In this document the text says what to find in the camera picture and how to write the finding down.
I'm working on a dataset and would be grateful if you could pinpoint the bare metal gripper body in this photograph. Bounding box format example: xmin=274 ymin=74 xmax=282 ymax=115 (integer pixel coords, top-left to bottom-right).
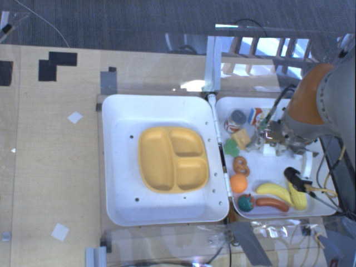
xmin=260 ymin=120 xmax=319 ymax=153

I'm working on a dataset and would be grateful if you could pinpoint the yellow cheese wedge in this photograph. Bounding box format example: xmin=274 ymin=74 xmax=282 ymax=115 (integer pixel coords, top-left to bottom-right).
xmin=231 ymin=128 xmax=251 ymax=151

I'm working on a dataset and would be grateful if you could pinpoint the white cube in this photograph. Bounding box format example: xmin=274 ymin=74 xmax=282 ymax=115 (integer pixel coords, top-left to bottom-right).
xmin=263 ymin=143 xmax=277 ymax=157

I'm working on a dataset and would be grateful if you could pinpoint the green lettuce leaf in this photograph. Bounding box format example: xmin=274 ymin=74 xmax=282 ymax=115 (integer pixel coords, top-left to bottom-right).
xmin=223 ymin=138 xmax=240 ymax=158

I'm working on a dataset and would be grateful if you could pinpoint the brown pretzel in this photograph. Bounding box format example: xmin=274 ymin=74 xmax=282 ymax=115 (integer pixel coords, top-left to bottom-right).
xmin=233 ymin=156 xmax=251 ymax=177

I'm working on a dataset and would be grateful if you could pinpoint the red white and yellow carton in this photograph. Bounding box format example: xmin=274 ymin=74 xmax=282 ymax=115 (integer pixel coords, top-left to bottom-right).
xmin=248 ymin=107 xmax=279 ymax=128

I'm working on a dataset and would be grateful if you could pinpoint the white plastic tray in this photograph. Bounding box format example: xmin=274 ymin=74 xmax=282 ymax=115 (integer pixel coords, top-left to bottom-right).
xmin=101 ymin=93 xmax=230 ymax=228
xmin=215 ymin=96 xmax=339 ymax=220

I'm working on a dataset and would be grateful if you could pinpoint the red and white can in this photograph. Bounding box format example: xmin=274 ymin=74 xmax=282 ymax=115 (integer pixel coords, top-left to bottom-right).
xmin=224 ymin=109 xmax=248 ymax=134

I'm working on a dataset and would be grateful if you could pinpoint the orange fruit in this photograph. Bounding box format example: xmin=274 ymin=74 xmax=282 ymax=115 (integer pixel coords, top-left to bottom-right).
xmin=229 ymin=173 xmax=249 ymax=194

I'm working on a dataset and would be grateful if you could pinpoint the yellow banana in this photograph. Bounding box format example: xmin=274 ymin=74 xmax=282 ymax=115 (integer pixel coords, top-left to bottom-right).
xmin=255 ymin=182 xmax=294 ymax=207

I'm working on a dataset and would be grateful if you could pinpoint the red strawberry with green top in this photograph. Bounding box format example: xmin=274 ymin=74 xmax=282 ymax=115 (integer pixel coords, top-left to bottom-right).
xmin=237 ymin=193 xmax=255 ymax=213

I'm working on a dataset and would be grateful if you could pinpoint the red sausage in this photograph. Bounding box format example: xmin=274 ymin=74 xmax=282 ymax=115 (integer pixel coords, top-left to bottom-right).
xmin=255 ymin=197 xmax=290 ymax=213

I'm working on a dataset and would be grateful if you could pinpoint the yellow corn cob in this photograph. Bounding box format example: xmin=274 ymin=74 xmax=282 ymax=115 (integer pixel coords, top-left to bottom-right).
xmin=288 ymin=181 xmax=308 ymax=211

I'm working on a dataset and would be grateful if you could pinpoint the yellow divided plate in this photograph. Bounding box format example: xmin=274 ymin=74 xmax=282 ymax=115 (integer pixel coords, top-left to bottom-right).
xmin=137 ymin=126 xmax=210 ymax=194

